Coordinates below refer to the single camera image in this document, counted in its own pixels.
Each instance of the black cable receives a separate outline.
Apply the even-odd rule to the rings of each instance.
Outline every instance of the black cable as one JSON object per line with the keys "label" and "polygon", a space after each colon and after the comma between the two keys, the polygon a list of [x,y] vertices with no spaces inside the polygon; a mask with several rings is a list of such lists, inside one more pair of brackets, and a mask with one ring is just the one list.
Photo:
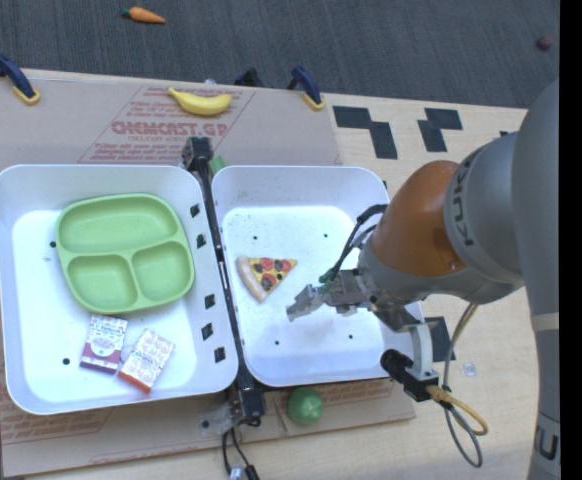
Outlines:
{"label": "black cable", "polygon": [[247,479],[258,480],[259,477],[258,473],[255,470],[255,467],[253,466],[253,464],[249,463],[249,460],[246,458],[246,456],[242,452],[242,449],[238,445],[238,439],[236,438],[235,435],[235,427],[231,427],[230,430],[227,430],[224,434],[222,434],[222,457],[224,459],[224,469],[227,471],[227,475],[230,476],[232,471],[231,465],[229,464],[229,459],[227,457],[227,439],[229,437],[229,434],[231,434],[231,441],[233,443],[233,446],[235,446],[235,449],[238,451],[240,457],[242,457],[242,460],[244,461],[244,472],[247,476]]}
{"label": "black cable", "polygon": [[242,420],[241,423],[244,423],[245,425],[249,426],[249,427],[259,427],[260,425],[262,425],[262,419],[260,417],[250,417],[250,418],[245,418]]}
{"label": "black cable", "polygon": [[238,446],[238,440],[235,438],[235,427],[231,427],[231,441],[233,441],[233,446],[235,446],[235,449],[238,450],[238,453],[240,454],[240,457],[242,457],[242,460],[244,461],[244,465],[245,466],[248,466],[249,465],[249,461],[244,456],[244,453],[242,453],[242,450]]}
{"label": "black cable", "polygon": [[227,459],[227,437],[229,431],[222,434],[222,457],[224,458],[224,469],[227,470],[227,475],[231,475],[231,466],[229,466],[229,459]]}
{"label": "black cable", "polygon": [[[340,257],[338,258],[338,261],[335,262],[335,265],[333,265],[333,267],[331,267],[327,271],[327,273],[324,274],[320,278],[321,283],[333,281],[335,279],[335,276],[338,275],[338,272],[340,272],[340,268],[342,267],[344,260],[349,255],[349,253],[353,250],[353,246],[352,246],[353,241],[355,239],[355,236],[356,236],[358,230],[362,226],[362,224],[364,224],[367,220],[369,220],[369,218],[372,217],[373,215],[376,215],[377,213],[383,213],[387,209],[387,206],[388,205],[386,205],[386,204],[373,205],[373,206],[367,208],[364,212],[362,212],[356,218],[355,226],[353,227],[353,230],[349,234],[349,238],[347,238],[347,241],[344,244],[344,247],[342,249],[342,254],[340,254]],[[375,228],[375,226],[371,226],[369,229],[365,230],[363,232],[363,234],[369,233],[374,228]]]}

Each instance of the green plate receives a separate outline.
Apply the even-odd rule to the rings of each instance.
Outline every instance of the green plate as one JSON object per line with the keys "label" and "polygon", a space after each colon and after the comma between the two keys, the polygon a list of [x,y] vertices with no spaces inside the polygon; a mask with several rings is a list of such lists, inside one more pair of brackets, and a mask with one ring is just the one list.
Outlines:
{"label": "green plate", "polygon": [[182,223],[153,195],[73,203],[58,217],[55,235],[71,292],[96,313],[164,304],[193,284],[193,259]]}

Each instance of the gray carpet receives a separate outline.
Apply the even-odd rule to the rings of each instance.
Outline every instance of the gray carpet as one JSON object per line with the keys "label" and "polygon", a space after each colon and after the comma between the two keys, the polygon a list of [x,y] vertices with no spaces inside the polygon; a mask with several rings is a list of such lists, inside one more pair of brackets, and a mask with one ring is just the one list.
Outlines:
{"label": "gray carpet", "polygon": [[0,0],[0,53],[38,69],[232,84],[255,67],[284,88],[300,64],[324,92],[526,108],[559,52],[560,0]]}

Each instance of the toy pizza slice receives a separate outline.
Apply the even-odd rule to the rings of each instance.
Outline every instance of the toy pizza slice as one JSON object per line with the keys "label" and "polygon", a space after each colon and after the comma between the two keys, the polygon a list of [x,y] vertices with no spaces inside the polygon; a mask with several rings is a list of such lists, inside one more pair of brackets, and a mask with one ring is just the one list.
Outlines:
{"label": "toy pizza slice", "polygon": [[289,275],[298,263],[292,259],[247,258],[237,260],[238,273],[249,293],[262,302]]}

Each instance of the green ball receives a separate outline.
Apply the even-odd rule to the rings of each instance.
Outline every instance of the green ball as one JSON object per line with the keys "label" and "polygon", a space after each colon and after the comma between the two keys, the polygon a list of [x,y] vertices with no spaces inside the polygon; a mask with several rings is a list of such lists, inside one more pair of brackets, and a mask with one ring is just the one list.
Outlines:
{"label": "green ball", "polygon": [[322,397],[313,388],[297,388],[289,397],[287,411],[294,423],[311,425],[322,416]]}

